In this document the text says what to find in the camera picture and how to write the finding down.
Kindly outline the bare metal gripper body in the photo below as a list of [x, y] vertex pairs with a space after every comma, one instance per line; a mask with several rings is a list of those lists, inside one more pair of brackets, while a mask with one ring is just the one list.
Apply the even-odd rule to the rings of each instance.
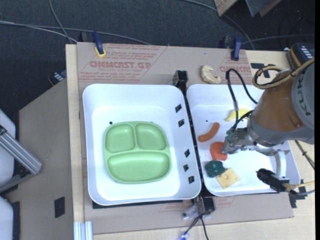
[[263, 140], [250, 127], [231, 127], [226, 132], [221, 152], [231, 155], [239, 151], [256, 151], [265, 156], [275, 156], [279, 151], [274, 146], [276, 144]]

